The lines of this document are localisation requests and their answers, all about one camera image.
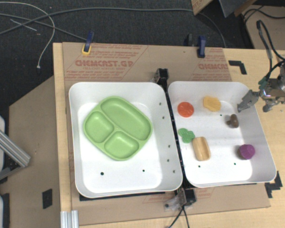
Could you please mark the purple and brown toy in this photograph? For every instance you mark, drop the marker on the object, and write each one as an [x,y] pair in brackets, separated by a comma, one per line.
[247,151]

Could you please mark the yellow shell-shaped toy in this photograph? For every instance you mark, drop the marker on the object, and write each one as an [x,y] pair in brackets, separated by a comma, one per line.
[211,104]

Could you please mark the green toy broccoli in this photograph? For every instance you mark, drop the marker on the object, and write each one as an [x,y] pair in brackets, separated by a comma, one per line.
[186,135]

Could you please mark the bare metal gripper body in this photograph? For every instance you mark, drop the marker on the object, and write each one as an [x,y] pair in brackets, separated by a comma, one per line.
[276,91]

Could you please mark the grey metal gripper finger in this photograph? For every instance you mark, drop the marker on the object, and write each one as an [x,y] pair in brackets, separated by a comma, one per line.
[268,106]
[248,100]

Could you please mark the brown cardboard board red print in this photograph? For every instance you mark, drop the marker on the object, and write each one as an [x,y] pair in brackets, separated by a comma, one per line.
[133,65]

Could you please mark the orange round toy slice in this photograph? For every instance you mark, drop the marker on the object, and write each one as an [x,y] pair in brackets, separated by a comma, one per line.
[185,109]

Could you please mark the white plastic tray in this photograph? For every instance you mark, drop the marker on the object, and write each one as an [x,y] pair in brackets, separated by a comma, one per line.
[218,172]
[123,179]

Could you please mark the green divided plate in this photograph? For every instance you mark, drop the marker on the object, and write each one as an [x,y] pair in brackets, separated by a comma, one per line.
[120,117]

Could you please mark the brown toy mushroom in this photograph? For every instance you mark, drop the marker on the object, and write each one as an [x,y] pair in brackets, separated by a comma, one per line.
[233,122]

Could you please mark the thin black rod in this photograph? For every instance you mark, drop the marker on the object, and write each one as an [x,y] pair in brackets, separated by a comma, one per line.
[175,136]

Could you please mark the tan toy bread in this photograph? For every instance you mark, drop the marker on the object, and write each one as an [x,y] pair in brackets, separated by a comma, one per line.
[201,149]

